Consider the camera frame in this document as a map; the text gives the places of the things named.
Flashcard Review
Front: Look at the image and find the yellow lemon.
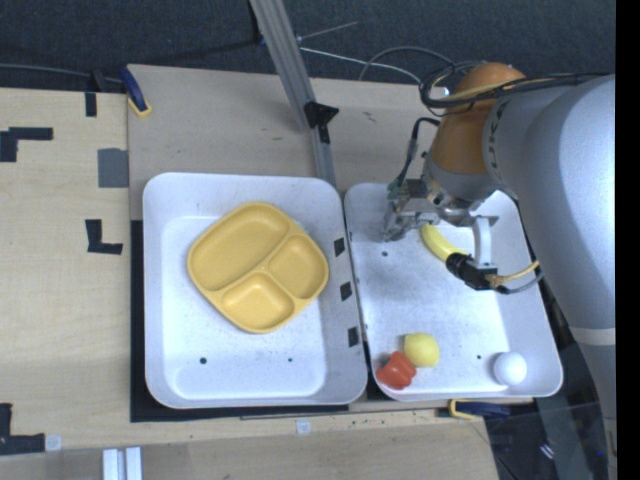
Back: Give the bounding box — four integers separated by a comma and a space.
402, 332, 442, 369

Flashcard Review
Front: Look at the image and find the pale wood board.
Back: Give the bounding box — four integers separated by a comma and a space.
126, 63, 537, 425

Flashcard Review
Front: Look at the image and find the white plastic tray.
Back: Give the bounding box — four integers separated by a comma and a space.
343, 182, 565, 403
141, 171, 370, 411

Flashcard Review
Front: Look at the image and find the black cylinder on white bracket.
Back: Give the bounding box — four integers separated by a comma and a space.
445, 216, 500, 292

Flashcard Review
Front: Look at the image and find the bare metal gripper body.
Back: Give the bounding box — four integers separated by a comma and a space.
392, 178, 500, 231

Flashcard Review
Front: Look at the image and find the orange bell pepper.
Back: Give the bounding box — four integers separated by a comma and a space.
375, 350, 418, 391

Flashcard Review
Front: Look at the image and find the yellow banana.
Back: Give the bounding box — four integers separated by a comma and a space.
420, 222, 472, 264

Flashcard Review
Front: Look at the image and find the white ball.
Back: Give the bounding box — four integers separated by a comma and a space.
492, 351, 529, 386

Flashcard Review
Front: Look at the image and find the yellow divided plate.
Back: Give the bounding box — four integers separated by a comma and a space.
186, 201, 331, 335

